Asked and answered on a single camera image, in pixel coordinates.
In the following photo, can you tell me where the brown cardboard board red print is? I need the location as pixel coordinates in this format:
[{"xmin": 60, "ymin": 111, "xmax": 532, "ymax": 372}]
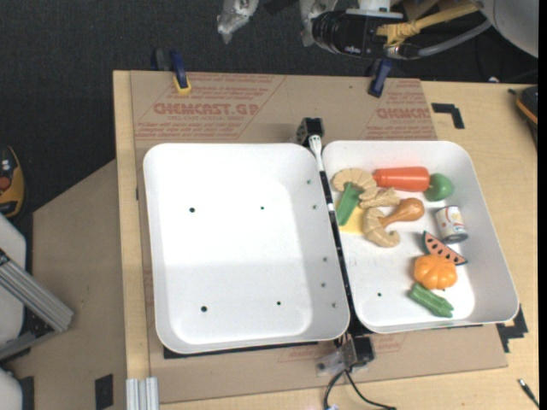
[{"xmin": 129, "ymin": 70, "xmax": 509, "ymax": 404}]

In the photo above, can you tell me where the beige croissant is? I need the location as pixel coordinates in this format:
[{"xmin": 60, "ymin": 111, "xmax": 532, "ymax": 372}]
[
  {"xmin": 362, "ymin": 207, "xmax": 402, "ymax": 249},
  {"xmin": 332, "ymin": 167, "xmax": 379, "ymax": 202}
]

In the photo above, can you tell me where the orange carrot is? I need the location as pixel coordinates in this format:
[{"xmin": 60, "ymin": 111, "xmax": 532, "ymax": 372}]
[{"xmin": 372, "ymin": 166, "xmax": 431, "ymax": 193}]

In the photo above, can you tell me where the green bean pod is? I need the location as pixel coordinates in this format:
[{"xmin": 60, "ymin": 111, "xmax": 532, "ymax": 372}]
[{"xmin": 335, "ymin": 182, "xmax": 362, "ymax": 226}]

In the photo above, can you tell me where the thin black and white rod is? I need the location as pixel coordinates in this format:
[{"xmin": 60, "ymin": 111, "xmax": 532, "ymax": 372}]
[{"xmin": 308, "ymin": 134, "xmax": 356, "ymax": 337}]

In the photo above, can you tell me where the green apple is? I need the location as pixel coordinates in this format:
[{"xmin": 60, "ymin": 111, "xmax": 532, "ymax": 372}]
[{"xmin": 423, "ymin": 173, "xmax": 455, "ymax": 202}]

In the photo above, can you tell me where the yellow cheese wedge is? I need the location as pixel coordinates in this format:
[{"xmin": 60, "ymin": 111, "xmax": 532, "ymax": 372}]
[{"xmin": 338, "ymin": 207, "xmax": 369, "ymax": 236}]

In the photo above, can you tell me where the brown chicken drumstick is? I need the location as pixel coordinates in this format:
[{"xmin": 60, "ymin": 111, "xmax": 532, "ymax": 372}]
[{"xmin": 377, "ymin": 197, "xmax": 426, "ymax": 230}]

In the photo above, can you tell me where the white plastic tray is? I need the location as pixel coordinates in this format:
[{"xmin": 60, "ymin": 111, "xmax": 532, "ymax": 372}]
[
  {"xmin": 142, "ymin": 142, "xmax": 351, "ymax": 355},
  {"xmin": 321, "ymin": 139, "xmax": 521, "ymax": 335}
]

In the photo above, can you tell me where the small white can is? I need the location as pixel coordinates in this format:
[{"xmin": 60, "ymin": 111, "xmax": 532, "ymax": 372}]
[{"xmin": 434, "ymin": 204, "xmax": 470, "ymax": 244}]

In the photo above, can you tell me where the red watermelon slice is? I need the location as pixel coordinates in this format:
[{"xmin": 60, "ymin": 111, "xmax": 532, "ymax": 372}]
[{"xmin": 421, "ymin": 230, "xmax": 468, "ymax": 267}]

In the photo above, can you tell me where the orange pumpkin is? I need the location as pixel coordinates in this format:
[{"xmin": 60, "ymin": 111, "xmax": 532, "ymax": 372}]
[{"xmin": 412, "ymin": 254, "xmax": 459, "ymax": 291}]

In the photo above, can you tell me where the green asparagus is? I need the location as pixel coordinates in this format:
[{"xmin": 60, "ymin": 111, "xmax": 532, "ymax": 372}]
[{"xmin": 407, "ymin": 283, "xmax": 456, "ymax": 319}]

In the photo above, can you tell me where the black cylinder on white bracket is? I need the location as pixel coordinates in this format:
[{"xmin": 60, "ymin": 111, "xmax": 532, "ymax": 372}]
[{"xmin": 310, "ymin": 0, "xmax": 405, "ymax": 58}]

